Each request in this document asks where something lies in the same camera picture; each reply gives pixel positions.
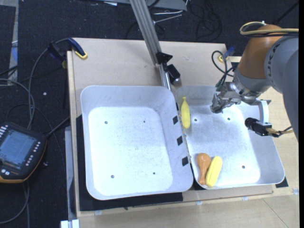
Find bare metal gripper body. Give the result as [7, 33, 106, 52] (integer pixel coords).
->
[218, 81, 261, 105]

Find yellow banana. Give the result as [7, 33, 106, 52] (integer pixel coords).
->
[180, 96, 191, 130]

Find white plastic tray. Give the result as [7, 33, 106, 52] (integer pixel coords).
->
[80, 85, 194, 201]
[175, 85, 285, 190]

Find black block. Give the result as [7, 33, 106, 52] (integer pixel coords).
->
[167, 64, 181, 85]

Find orange-brown chicken drumstick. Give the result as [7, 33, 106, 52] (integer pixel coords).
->
[196, 152, 212, 185]

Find yellow corn cob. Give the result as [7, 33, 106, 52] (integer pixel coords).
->
[205, 156, 223, 188]

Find pale wood board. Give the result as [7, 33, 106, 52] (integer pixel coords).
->
[71, 37, 274, 203]

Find black cylinder on white bracket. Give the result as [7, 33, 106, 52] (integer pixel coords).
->
[244, 99, 273, 137]

